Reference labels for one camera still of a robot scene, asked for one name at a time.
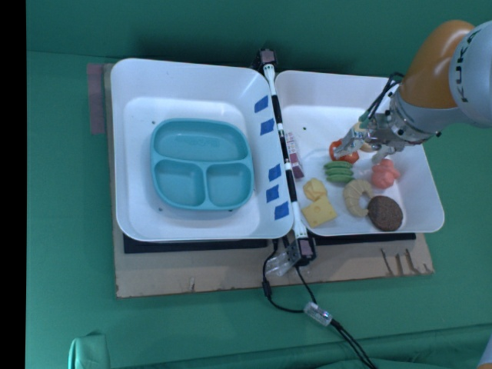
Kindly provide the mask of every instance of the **blue tape square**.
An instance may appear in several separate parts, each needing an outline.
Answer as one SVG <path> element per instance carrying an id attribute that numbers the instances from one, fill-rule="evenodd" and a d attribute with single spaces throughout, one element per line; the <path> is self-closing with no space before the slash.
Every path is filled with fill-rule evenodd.
<path id="1" fill-rule="evenodd" d="M 273 188 L 267 190 L 267 202 L 276 200 L 280 195 L 278 194 L 278 184 Z"/>
<path id="2" fill-rule="evenodd" d="M 270 120 L 261 123 L 260 135 L 267 134 L 274 130 L 275 120 L 272 118 Z"/>
<path id="3" fill-rule="evenodd" d="M 260 101 L 254 105 L 254 113 L 263 111 L 268 106 L 268 96 L 265 95 Z"/>
<path id="4" fill-rule="evenodd" d="M 273 168 L 268 170 L 268 180 L 273 181 L 274 179 L 279 178 L 282 175 L 282 171 L 280 169 L 280 164 L 275 165 Z"/>
<path id="5" fill-rule="evenodd" d="M 275 207 L 275 220 L 279 218 L 284 218 L 289 214 L 289 203 L 284 202 L 282 205 L 278 205 Z"/>

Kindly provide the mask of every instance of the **brown cookie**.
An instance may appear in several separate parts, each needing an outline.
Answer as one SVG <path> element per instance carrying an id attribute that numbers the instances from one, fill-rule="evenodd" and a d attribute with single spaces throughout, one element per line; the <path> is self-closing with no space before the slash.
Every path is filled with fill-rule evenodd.
<path id="1" fill-rule="evenodd" d="M 367 204 L 367 210 L 367 216 L 382 231 L 396 231 L 403 221 L 400 205 L 385 195 L 373 197 Z"/>

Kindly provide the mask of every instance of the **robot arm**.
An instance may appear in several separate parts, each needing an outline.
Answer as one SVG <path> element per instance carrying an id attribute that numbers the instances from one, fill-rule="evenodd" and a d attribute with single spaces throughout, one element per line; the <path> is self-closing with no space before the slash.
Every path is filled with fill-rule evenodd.
<path id="1" fill-rule="evenodd" d="M 396 91 L 390 92 L 396 85 Z M 389 107 L 377 113 L 388 99 Z M 373 157 L 378 163 L 406 146 L 439 136 L 453 123 L 492 127 L 492 21 L 476 28 L 448 21 L 436 28 L 408 73 L 401 81 L 390 77 L 359 121 L 364 130 L 349 130 L 334 149 L 336 158 L 368 143 L 378 151 Z"/>

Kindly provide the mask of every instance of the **tomato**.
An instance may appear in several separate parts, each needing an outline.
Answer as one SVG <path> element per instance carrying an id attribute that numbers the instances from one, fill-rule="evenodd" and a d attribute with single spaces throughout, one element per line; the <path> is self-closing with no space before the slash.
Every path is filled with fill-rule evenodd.
<path id="1" fill-rule="evenodd" d="M 349 163 L 353 164 L 359 159 L 359 154 L 357 151 L 350 153 L 349 155 L 341 156 L 339 158 L 335 158 L 334 156 L 334 149 L 337 148 L 338 146 L 341 145 L 341 139 L 338 141 L 333 141 L 331 142 L 330 145 L 330 158 L 331 160 L 342 160 L 342 161 L 348 161 Z"/>

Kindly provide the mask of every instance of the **plate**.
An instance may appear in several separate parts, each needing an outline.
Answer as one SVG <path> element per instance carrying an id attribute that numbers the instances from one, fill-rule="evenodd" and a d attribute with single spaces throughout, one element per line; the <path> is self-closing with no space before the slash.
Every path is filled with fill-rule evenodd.
<path id="1" fill-rule="evenodd" d="M 150 152 L 154 188 L 176 208 L 232 210 L 251 197 L 251 151 L 233 125 L 168 119 L 152 133 Z"/>
<path id="2" fill-rule="evenodd" d="M 387 78 L 354 75 L 323 74 L 305 71 L 284 71 L 276 78 L 284 130 L 292 133 L 304 177 L 296 179 L 296 192 L 301 208 L 308 200 L 303 186 L 311 178 L 324 182 L 330 203 L 338 216 L 329 222 L 311 228 L 321 236 L 383 233 L 372 225 L 369 218 L 357 218 L 348 212 L 343 199 L 343 185 L 326 180 L 323 166 L 331 159 L 330 143 L 343 138 L 359 116 L 381 93 Z M 378 111 L 387 108 L 382 103 Z M 354 164 L 355 178 L 370 180 L 373 153 L 359 151 L 360 159 Z M 401 173 L 395 184 L 374 195 L 393 198 L 402 208 L 404 220 L 395 232 L 433 232 L 444 223 L 444 210 L 421 145 L 406 147 L 389 157 Z M 367 206 L 368 199 L 361 199 Z"/>
<path id="3" fill-rule="evenodd" d="M 282 150 L 262 75 L 249 68 L 129 58 L 115 64 L 110 78 L 115 214 L 127 236 L 152 242 L 210 241 L 279 238 L 291 230 Z M 177 208 L 158 195 L 151 136 L 161 122 L 183 118 L 221 121 L 246 138 L 254 187 L 241 207 Z"/>

